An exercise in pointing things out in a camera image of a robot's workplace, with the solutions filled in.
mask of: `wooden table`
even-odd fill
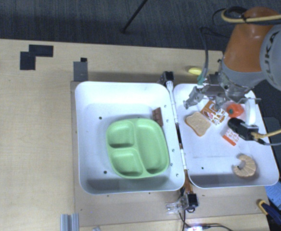
[[[37,57],[35,71],[20,70],[20,52],[28,51],[29,44],[54,46],[53,57]],[[100,81],[156,82],[163,71],[174,71],[176,83],[194,82],[186,70],[202,67],[204,62],[204,52],[196,50],[0,39],[0,231],[59,230],[60,215],[76,211],[70,82],[73,62],[81,57],[88,60],[89,79]],[[209,53],[211,72],[217,70],[220,57],[221,52]],[[188,223],[221,223],[238,231],[269,230],[256,206],[257,199],[268,201],[264,187],[194,189],[200,206],[188,215]],[[160,193],[153,195],[158,199]],[[119,196],[112,198],[119,203]],[[148,201],[142,193],[137,197],[139,203]],[[101,220],[112,219],[103,215],[98,202],[92,208]],[[114,213],[129,215],[127,222],[142,214],[120,211]],[[179,217],[164,218],[164,211],[150,222],[100,228],[181,230]],[[90,231],[94,226],[80,230]]]

